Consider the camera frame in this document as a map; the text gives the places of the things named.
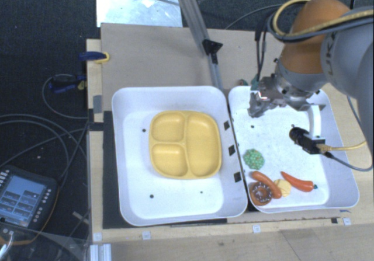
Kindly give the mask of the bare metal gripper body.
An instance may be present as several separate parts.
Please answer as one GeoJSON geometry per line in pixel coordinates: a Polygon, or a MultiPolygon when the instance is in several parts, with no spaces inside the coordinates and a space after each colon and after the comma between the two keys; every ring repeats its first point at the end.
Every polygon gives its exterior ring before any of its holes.
{"type": "Polygon", "coordinates": [[[302,110],[304,105],[309,105],[307,100],[311,96],[311,92],[302,91],[291,85],[282,76],[273,75],[260,80],[257,101],[271,102],[275,107],[288,105],[295,110],[302,110]]]}

